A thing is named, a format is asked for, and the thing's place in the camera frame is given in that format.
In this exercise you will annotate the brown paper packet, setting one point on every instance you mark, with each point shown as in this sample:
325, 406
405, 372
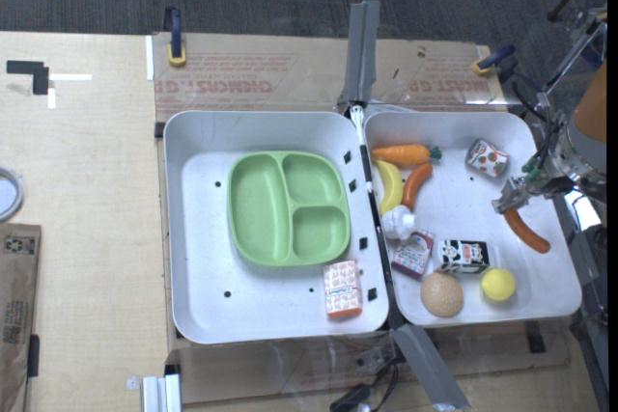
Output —
17, 304

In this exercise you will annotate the orange sausage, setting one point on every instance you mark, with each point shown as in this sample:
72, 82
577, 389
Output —
526, 231
415, 185

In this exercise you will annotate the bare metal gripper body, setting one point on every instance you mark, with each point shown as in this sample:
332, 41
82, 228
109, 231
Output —
533, 186

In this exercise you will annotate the black and white milk carton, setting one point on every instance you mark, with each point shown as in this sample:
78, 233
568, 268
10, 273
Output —
463, 255

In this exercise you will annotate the orange and white carton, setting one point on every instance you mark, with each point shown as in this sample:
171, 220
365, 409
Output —
343, 289

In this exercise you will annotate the orange carrot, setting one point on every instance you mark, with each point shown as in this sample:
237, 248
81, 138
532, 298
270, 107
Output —
403, 154

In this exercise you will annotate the green divided plate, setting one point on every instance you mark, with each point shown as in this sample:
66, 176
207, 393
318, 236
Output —
261, 207

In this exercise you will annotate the white can with strawberries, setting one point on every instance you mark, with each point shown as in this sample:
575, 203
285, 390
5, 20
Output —
486, 157

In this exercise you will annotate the white plastic tray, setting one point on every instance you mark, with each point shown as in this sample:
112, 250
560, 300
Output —
203, 255
463, 207

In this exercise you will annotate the beige round bread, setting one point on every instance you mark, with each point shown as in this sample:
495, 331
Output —
441, 294

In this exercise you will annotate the brown cardboard board red print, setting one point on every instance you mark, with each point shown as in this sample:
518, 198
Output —
289, 72

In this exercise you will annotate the white plastic bottle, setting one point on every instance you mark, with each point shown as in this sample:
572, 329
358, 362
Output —
398, 223

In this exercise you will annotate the yellow ball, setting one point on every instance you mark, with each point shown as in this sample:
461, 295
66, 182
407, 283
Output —
498, 284

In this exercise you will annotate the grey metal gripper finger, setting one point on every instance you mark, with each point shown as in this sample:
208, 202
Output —
520, 201
500, 203

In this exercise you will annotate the yellow banana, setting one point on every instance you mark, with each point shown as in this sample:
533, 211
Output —
392, 185

